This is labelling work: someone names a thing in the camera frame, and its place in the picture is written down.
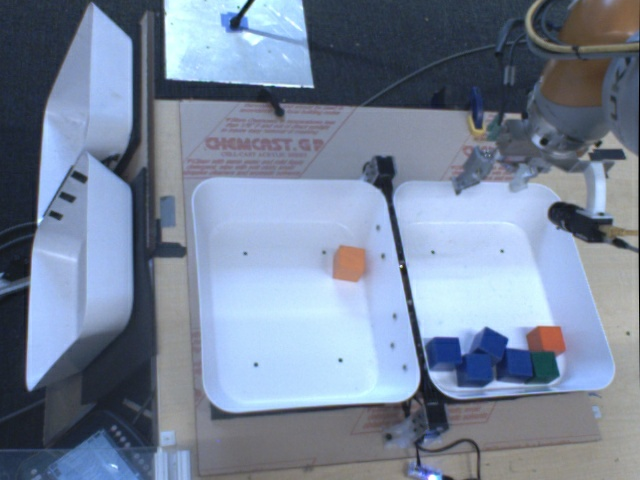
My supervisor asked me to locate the brown cardboard board red print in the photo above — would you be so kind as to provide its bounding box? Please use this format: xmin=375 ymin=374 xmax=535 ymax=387
xmin=178 ymin=100 xmax=604 ymax=477

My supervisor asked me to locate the black block with thin wires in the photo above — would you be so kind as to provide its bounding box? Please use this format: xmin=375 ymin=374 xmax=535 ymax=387
xmin=361 ymin=154 xmax=397 ymax=187
xmin=418 ymin=396 xmax=451 ymax=438

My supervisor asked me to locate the blue cube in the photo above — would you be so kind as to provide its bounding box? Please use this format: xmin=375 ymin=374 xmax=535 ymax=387
xmin=455 ymin=352 xmax=495 ymax=388
xmin=424 ymin=336 xmax=463 ymax=372
xmin=469 ymin=326 xmax=510 ymax=365
xmin=495 ymin=347 xmax=534 ymax=383

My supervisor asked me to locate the thin black rod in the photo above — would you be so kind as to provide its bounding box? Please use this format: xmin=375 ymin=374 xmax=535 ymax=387
xmin=385 ymin=181 xmax=437 ymax=409

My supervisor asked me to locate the orange cube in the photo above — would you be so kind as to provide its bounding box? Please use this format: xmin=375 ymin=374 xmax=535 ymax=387
xmin=332 ymin=245 xmax=367 ymax=283
xmin=526 ymin=325 xmax=567 ymax=356

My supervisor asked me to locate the white plastic tray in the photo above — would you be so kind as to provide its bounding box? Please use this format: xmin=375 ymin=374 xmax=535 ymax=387
xmin=393 ymin=180 xmax=616 ymax=400
xmin=191 ymin=176 xmax=422 ymax=414

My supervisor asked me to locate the black cylinder on white bracket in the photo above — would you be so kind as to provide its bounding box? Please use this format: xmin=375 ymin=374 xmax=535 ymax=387
xmin=547 ymin=148 xmax=627 ymax=244

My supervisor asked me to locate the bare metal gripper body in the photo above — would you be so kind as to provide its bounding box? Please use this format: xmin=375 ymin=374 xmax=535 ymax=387
xmin=494 ymin=119 xmax=592 ymax=172

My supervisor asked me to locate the green cube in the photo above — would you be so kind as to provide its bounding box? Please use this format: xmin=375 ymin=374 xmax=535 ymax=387
xmin=524 ymin=351 xmax=560 ymax=385

